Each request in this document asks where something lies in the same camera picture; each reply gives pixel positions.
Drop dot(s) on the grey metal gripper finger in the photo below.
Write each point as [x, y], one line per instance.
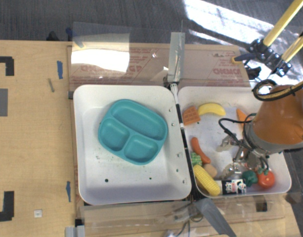
[226, 144]
[229, 170]

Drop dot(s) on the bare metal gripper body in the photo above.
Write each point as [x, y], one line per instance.
[251, 158]

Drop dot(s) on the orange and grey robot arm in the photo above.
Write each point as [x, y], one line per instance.
[277, 122]

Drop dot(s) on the white plastic tray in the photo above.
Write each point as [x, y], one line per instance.
[213, 137]
[121, 181]

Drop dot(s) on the green toy broccoli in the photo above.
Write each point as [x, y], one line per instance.
[249, 177]

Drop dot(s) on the tan toy potato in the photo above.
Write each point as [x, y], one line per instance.
[210, 169]

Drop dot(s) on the yellow toy corn cob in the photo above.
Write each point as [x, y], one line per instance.
[206, 180]

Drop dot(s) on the red toy tomato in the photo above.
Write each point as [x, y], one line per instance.
[266, 179]

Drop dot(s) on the orange-red toy sausage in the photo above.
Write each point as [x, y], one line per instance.
[199, 149]

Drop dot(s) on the orange carrot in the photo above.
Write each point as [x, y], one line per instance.
[241, 115]

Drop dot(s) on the yellow banana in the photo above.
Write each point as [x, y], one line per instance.
[211, 109]

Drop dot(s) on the orange toy waffle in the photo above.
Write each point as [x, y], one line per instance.
[190, 115]

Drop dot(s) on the blue divided plate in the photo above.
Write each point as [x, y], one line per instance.
[131, 132]

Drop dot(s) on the brown cardboard board red print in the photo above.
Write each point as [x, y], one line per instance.
[146, 70]

